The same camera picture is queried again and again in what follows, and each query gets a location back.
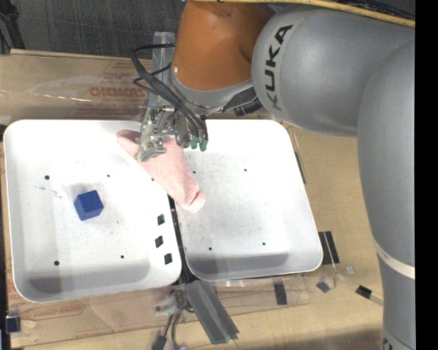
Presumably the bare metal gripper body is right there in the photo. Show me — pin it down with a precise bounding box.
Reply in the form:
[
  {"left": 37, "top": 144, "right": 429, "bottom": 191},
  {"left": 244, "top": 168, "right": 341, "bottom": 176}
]
[{"left": 145, "top": 98, "right": 223, "bottom": 149}]

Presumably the pink cloth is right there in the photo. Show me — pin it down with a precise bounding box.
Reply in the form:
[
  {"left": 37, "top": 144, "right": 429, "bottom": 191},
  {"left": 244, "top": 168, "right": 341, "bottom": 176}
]
[{"left": 115, "top": 128, "right": 207, "bottom": 215}]

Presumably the blue cube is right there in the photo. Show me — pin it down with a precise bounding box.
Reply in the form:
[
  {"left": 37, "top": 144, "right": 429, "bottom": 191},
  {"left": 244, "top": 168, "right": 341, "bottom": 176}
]
[{"left": 73, "top": 189, "right": 105, "bottom": 222}]

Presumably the white plastic tray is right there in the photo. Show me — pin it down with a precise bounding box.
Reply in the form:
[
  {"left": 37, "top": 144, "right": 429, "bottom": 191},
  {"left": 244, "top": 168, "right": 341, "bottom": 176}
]
[
  {"left": 2, "top": 118, "right": 183, "bottom": 304},
  {"left": 174, "top": 118, "right": 324, "bottom": 282}
]

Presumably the brown cardboard board red print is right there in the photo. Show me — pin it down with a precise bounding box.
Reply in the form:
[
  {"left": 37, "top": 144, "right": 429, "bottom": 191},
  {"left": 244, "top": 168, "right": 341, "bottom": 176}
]
[{"left": 0, "top": 48, "right": 315, "bottom": 350}]

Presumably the black cylinder on white bracket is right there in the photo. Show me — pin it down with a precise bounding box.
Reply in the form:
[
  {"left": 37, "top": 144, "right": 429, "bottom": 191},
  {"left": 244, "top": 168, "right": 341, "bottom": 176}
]
[{"left": 224, "top": 85, "right": 265, "bottom": 118}]

